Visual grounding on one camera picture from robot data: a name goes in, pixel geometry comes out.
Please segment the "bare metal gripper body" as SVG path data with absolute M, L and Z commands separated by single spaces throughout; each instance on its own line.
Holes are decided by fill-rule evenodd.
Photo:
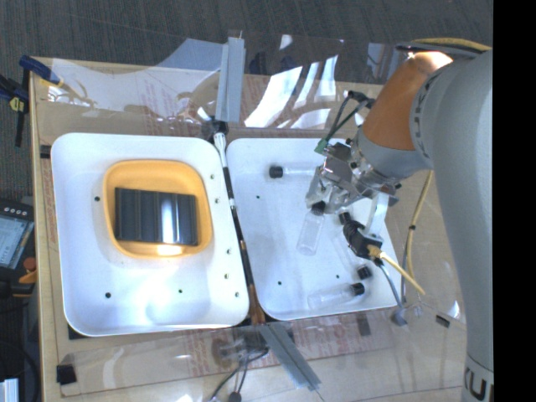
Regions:
M 397 196 L 399 181 L 378 173 L 359 149 L 341 142 L 329 145 L 321 141 L 320 146 L 323 146 L 324 160 L 315 168 L 312 181 L 319 181 L 325 187 L 323 202 L 326 209 L 327 197 L 332 190 L 348 192 L 344 208 L 365 198 L 374 199 L 380 193 L 387 195 L 388 206 L 393 206 L 399 201 Z

